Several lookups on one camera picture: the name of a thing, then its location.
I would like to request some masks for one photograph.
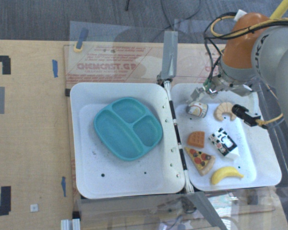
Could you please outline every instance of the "pizza slice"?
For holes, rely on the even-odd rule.
[[[197,168],[200,175],[206,175],[214,165],[216,158],[202,151],[197,151],[193,148],[185,147],[185,150],[191,158],[193,164]]]

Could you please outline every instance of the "toy banana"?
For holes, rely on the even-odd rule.
[[[244,177],[243,174],[240,174],[237,169],[233,166],[225,166],[222,167],[218,170],[216,170],[212,177],[211,177],[211,183],[213,185],[219,183],[222,179],[224,179],[225,177],[229,177],[229,176],[237,176],[237,177]]]

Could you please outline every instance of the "blue plate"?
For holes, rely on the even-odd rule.
[[[160,122],[132,97],[118,99],[100,110],[94,128],[106,147],[124,161],[142,157],[162,138]]]

